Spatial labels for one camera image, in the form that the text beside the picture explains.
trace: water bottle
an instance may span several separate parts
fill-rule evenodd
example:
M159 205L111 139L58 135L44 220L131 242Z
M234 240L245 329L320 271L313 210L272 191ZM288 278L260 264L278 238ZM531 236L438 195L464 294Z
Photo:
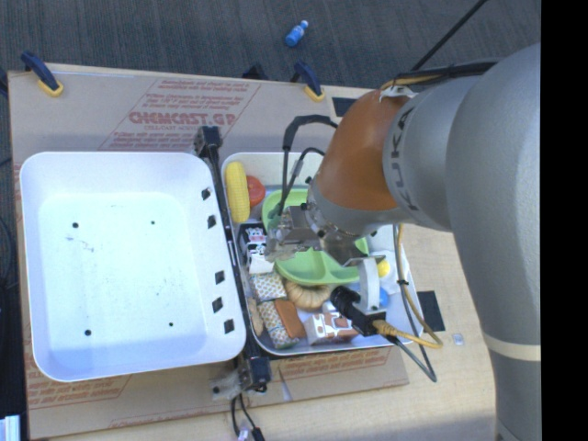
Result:
M288 35L286 36L286 39L285 39L286 44L289 45L289 47L291 47L291 48L296 46L299 43L299 41L302 39L302 36L304 36L304 29L306 29L308 26L309 26L309 22L306 19L303 19L299 25L296 25L288 33Z

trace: green bowl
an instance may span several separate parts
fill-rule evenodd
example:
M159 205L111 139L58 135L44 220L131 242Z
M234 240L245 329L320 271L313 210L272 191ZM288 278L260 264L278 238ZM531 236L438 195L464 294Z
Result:
M299 206L306 201L306 189L292 189L286 198L287 206ZM282 197L281 189L274 191L264 200L262 206L262 221L267 230L271 210ZM365 239L356 241L357 248L368 253L368 243ZM356 266L343 267L325 252L317 252L312 248L306 252L296 252L289 260L276 260L276 271L286 279L304 286L321 284L348 284L359 280Z

